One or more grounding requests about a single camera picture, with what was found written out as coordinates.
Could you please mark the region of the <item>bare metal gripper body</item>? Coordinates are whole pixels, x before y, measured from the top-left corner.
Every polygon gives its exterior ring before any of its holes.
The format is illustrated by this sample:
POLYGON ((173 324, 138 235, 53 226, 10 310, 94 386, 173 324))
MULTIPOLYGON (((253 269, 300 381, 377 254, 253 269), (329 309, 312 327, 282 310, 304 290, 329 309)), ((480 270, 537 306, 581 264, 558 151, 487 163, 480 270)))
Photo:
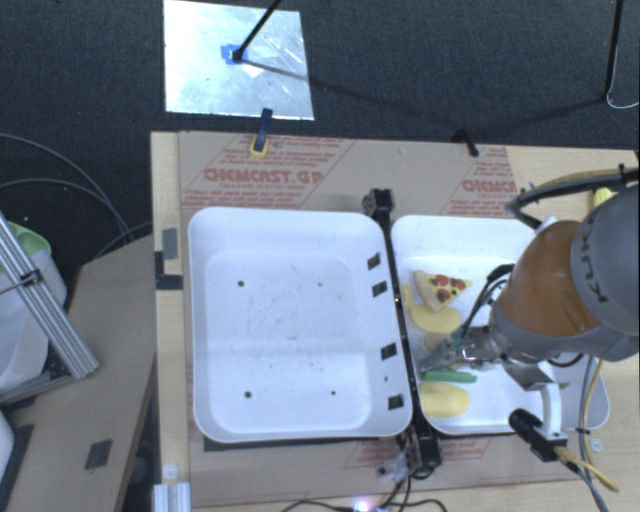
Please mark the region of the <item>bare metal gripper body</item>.
POLYGON ((496 332, 489 326, 482 326, 468 330, 459 353, 463 361, 479 364, 500 360, 504 350, 498 342, 496 332))

